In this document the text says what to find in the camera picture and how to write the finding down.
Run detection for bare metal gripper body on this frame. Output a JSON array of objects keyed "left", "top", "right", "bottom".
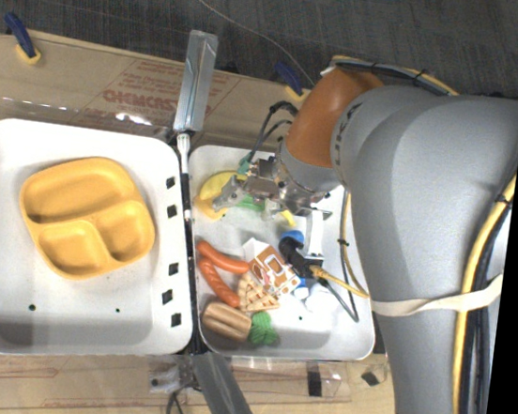
[{"left": 238, "top": 153, "right": 337, "bottom": 220}]

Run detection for yellow banana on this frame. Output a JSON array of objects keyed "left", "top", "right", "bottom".
[{"left": 190, "top": 166, "right": 245, "bottom": 224}]

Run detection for green toy vegetable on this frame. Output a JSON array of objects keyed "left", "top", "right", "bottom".
[{"left": 233, "top": 192, "right": 267, "bottom": 214}]

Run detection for blue round toy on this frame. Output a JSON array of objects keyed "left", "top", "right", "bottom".
[{"left": 279, "top": 226, "right": 308, "bottom": 252}]

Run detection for white and brown carton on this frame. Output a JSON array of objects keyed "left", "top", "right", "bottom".
[{"left": 235, "top": 235, "right": 307, "bottom": 301}]

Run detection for orange sausage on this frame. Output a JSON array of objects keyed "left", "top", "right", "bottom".
[
  {"left": 192, "top": 238, "right": 253, "bottom": 276},
  {"left": 191, "top": 256, "right": 248, "bottom": 310}
]

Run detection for tan lattice waffle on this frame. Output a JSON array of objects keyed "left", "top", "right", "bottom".
[{"left": 232, "top": 270, "right": 284, "bottom": 318}]

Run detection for clear plastic bottle blue cap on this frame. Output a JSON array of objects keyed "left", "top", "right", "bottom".
[{"left": 291, "top": 275, "right": 350, "bottom": 318}]

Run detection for brown bread bun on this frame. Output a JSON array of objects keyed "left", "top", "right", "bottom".
[{"left": 198, "top": 299, "right": 255, "bottom": 344}]

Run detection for green grapes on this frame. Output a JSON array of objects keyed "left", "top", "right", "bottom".
[{"left": 246, "top": 309, "right": 284, "bottom": 349}]

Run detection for white plastic tray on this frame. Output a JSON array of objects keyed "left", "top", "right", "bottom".
[
  {"left": 0, "top": 115, "right": 218, "bottom": 379},
  {"left": 163, "top": 140, "right": 400, "bottom": 376}
]

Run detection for yellow divided plate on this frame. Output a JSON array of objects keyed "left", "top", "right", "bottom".
[{"left": 8, "top": 146, "right": 166, "bottom": 291}]

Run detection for brown cardboard board, red print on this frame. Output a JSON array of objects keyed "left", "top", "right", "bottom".
[{"left": 0, "top": 24, "right": 443, "bottom": 414}]

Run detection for black cylinder on white bracket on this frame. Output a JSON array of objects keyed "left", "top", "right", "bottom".
[{"left": 274, "top": 203, "right": 334, "bottom": 282}]

